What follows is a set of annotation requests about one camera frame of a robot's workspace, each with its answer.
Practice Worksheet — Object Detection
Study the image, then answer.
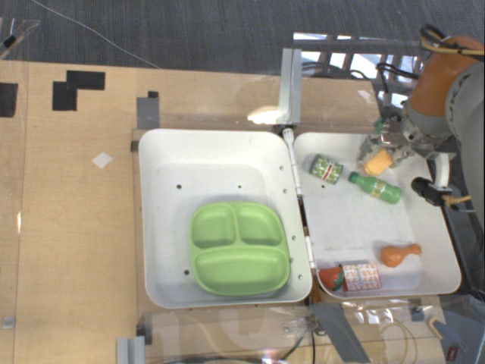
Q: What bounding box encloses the orange chicken drumstick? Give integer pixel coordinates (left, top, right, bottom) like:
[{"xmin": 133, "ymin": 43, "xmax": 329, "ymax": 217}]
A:
[{"xmin": 380, "ymin": 243, "xmax": 422, "ymax": 268}]

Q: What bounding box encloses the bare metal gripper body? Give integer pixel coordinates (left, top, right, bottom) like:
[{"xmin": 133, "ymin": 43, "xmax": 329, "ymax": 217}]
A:
[{"xmin": 372, "ymin": 118, "xmax": 418, "ymax": 160}]

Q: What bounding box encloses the black cylinder on white bracket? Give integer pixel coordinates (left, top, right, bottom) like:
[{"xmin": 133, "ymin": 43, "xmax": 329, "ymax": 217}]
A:
[{"xmin": 411, "ymin": 152, "xmax": 454, "ymax": 207}]

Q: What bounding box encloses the green divided plate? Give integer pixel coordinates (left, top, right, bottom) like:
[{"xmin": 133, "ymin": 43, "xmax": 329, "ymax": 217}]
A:
[{"xmin": 188, "ymin": 200, "xmax": 292, "ymax": 298}]

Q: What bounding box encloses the thin black and white rod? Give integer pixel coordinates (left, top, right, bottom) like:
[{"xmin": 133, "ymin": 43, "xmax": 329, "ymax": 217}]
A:
[{"xmin": 281, "ymin": 126, "xmax": 317, "ymax": 271}]

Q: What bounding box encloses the red strawberry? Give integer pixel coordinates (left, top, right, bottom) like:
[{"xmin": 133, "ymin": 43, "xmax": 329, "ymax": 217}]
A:
[{"xmin": 318, "ymin": 265, "xmax": 346, "ymax": 293}]

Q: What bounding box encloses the white plastic tray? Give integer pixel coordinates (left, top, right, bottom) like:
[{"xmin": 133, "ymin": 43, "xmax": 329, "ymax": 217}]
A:
[
  {"xmin": 293, "ymin": 131, "xmax": 463, "ymax": 300},
  {"xmin": 138, "ymin": 128, "xmax": 314, "ymax": 310}
]

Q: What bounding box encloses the yellow corn cob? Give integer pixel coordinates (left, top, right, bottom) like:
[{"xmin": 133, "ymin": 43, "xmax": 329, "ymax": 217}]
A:
[{"xmin": 362, "ymin": 149, "xmax": 394, "ymax": 177}]

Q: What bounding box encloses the green and white can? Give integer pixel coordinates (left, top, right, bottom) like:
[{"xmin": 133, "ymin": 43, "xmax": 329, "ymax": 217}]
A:
[{"xmin": 308, "ymin": 153, "xmax": 344, "ymax": 186}]

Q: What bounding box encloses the green plastic bottle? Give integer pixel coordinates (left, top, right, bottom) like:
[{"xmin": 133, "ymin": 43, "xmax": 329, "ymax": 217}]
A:
[{"xmin": 348, "ymin": 171, "xmax": 403, "ymax": 206}]

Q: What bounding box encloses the white and red carton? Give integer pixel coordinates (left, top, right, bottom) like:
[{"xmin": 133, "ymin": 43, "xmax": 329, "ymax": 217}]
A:
[{"xmin": 341, "ymin": 262, "xmax": 383, "ymax": 293}]

